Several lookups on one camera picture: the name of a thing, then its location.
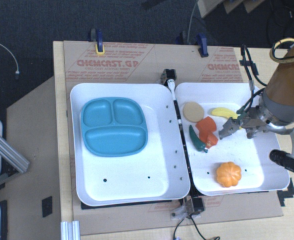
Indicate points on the thin black and white rod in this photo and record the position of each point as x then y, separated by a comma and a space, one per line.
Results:
179, 119

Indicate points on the white plastic tray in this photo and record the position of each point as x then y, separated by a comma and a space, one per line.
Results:
239, 151
127, 179

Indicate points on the orange toy pumpkin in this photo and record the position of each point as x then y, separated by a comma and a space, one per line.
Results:
228, 174

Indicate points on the tan round biscuit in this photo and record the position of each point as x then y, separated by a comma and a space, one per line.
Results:
193, 112

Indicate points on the yellow banana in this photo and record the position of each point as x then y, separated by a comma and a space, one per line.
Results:
223, 112

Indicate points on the blue divided plate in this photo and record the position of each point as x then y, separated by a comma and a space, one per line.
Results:
114, 134

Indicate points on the green chilli pepper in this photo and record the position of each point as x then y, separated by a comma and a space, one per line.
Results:
195, 140

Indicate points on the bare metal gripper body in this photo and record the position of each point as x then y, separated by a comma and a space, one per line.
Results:
253, 120

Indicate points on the orange red toy pepper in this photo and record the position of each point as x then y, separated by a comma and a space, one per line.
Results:
206, 127

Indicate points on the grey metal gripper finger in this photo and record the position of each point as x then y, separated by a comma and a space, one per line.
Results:
228, 129
252, 133

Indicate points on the black cylinder on white bracket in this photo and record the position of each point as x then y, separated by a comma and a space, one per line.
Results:
285, 159

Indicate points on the brown cardboard board, red print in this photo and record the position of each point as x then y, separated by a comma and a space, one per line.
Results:
137, 64

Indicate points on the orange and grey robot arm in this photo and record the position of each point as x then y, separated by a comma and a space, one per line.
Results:
284, 84

